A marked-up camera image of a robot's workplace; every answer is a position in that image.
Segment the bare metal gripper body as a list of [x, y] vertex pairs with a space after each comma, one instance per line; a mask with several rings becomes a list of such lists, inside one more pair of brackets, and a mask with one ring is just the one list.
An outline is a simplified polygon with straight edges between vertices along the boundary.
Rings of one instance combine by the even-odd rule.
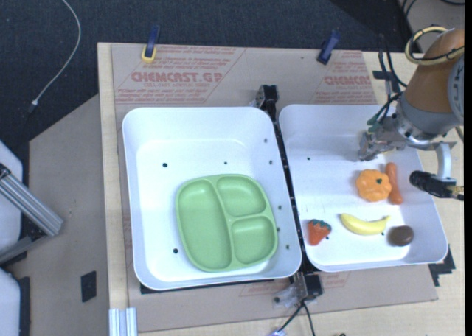
[[397, 128], [399, 118], [388, 116], [381, 122], [375, 122], [369, 127], [372, 143], [384, 144], [384, 151], [403, 150], [413, 147], [420, 150], [429, 150], [431, 142], [414, 137], [410, 130]]

